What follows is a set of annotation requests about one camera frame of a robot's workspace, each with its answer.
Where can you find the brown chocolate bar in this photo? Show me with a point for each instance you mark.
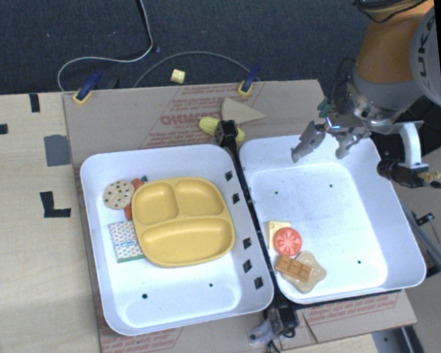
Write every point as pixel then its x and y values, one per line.
pixel 293 268

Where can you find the thin black rod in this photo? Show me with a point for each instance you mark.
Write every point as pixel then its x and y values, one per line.
pixel 252 207

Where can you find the beige dotted biscuit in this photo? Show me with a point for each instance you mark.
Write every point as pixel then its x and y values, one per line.
pixel 117 194

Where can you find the brown cardboard board red print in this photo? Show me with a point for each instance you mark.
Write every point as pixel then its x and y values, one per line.
pixel 127 111

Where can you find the beige bread slice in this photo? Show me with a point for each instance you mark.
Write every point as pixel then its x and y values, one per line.
pixel 311 276

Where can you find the white plastic tray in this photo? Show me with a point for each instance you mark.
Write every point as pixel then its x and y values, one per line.
pixel 325 200
pixel 178 294

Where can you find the yellow cheese slice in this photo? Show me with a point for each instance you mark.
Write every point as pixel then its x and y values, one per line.
pixel 273 227

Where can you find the yellow corn cob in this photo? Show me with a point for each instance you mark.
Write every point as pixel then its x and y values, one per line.
pixel 208 124

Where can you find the orange carrot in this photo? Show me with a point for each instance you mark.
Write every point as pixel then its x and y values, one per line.
pixel 137 183

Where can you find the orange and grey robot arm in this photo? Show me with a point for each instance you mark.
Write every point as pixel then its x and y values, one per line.
pixel 391 52

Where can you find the beige triangular sandwich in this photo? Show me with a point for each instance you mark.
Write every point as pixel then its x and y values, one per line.
pixel 239 112

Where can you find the pale yellow cube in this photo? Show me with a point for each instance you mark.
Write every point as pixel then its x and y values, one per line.
pixel 178 76

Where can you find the red tomato slice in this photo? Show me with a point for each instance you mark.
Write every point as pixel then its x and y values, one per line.
pixel 287 241

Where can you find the black cylinder on white bracket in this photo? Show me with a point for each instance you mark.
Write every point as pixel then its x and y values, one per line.
pixel 403 164

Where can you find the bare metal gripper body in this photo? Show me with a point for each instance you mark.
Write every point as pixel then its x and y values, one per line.
pixel 359 118

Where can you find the yellow divided plate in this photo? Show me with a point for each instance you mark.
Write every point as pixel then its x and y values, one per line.
pixel 182 223

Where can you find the patterned white green carton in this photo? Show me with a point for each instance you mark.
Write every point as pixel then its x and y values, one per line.
pixel 123 240

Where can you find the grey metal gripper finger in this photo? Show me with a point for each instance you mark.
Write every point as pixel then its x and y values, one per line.
pixel 345 143
pixel 306 142

